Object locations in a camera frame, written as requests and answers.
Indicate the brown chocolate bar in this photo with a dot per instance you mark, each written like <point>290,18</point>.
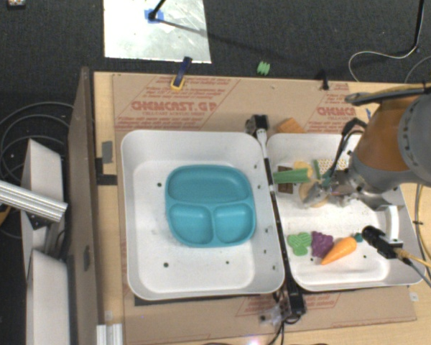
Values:
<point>285,189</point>

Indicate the white plastic tray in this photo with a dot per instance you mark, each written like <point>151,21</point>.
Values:
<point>345,217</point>
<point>201,271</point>

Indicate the green celery stick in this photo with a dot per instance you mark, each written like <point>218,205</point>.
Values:
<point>291,176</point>

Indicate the yellow potato chip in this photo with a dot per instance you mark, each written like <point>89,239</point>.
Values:
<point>301,165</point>

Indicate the orange bread slice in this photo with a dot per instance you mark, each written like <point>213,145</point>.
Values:
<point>289,126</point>

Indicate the brown cardboard board red print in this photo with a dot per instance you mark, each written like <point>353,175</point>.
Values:
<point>201,110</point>

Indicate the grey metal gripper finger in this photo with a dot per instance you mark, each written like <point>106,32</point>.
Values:
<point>311,197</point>
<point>327,189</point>

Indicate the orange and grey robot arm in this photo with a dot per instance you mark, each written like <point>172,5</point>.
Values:
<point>388,138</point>

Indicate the purple grapes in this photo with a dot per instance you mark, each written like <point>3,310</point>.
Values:
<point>321,244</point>

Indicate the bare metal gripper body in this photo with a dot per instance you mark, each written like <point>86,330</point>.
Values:
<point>346,189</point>

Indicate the tan dotted cracker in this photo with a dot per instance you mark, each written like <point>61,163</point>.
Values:
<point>327,164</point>

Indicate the thin green bean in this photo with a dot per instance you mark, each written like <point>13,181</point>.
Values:
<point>316,169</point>

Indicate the orange carrot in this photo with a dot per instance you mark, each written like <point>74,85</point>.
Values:
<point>339,252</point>

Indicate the green broccoli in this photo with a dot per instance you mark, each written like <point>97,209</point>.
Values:
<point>298,243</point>

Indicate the green ribbed toy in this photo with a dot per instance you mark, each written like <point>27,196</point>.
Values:
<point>263,68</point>

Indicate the tan round biscuit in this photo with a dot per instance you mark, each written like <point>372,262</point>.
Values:
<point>303,192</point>

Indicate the teal divided plate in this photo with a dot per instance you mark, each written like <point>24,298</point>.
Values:
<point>208,192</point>

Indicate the thin black and white rod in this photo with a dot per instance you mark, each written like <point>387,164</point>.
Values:
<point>277,217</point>

